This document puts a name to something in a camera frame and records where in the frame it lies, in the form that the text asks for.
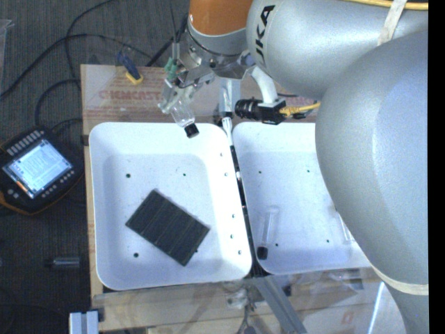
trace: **black rectangular object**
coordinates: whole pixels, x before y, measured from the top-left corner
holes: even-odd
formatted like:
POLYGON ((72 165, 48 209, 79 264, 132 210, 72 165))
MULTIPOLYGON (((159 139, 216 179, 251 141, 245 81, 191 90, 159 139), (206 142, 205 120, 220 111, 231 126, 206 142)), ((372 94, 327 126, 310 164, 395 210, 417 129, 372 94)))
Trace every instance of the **black rectangular object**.
POLYGON ((150 192, 125 225, 182 266, 210 231, 157 191, 150 192))

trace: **black cap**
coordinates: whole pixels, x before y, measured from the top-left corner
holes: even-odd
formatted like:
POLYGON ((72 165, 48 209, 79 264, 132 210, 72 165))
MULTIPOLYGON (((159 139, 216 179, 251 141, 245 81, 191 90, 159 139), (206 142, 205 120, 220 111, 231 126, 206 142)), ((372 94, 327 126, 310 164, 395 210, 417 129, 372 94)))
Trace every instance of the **black cap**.
POLYGON ((260 260, 267 259, 267 253, 268 253, 268 249, 265 246, 258 246, 257 247, 257 257, 260 260))
POLYGON ((197 129, 195 123, 185 126, 184 130, 186 130, 186 134, 187 134, 188 138, 192 138, 200 133, 200 131, 197 129))

